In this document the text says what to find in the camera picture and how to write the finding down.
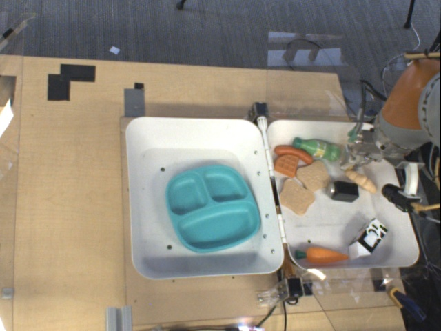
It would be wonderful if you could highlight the black block with thin wires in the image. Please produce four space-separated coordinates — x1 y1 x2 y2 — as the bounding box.
287 277 305 305
251 102 269 119

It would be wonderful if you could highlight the beige toy bread slice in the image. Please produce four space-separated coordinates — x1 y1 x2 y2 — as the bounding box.
296 160 331 192
279 178 316 217

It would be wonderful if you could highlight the orange toy waffle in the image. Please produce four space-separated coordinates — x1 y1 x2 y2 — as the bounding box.
274 154 299 179

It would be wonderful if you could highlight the green plastic bottle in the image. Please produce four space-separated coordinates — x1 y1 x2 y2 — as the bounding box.
292 137 346 163

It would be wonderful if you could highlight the beige toy croissant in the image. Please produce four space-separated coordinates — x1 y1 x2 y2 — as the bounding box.
345 169 378 195

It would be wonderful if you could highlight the blue divided plate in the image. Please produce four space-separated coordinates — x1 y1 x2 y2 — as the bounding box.
165 164 262 254

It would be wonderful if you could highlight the white carton with black print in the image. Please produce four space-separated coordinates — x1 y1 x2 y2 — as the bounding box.
348 217 389 260

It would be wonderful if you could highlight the white plastic tray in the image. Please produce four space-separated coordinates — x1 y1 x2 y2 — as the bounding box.
267 119 421 270
125 117 285 281

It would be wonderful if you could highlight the orange toy carrot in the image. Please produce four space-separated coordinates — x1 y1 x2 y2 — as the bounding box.
294 245 351 265

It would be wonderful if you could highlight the red toy sausage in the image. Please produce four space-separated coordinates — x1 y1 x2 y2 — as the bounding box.
274 144 314 166

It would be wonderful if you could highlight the black can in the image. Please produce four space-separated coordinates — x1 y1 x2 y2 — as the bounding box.
327 180 360 203

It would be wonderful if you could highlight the black cylinder on white bracket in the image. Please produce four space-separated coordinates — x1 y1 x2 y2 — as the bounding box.
381 162 424 213

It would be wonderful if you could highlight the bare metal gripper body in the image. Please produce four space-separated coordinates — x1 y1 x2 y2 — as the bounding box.
348 132 384 164

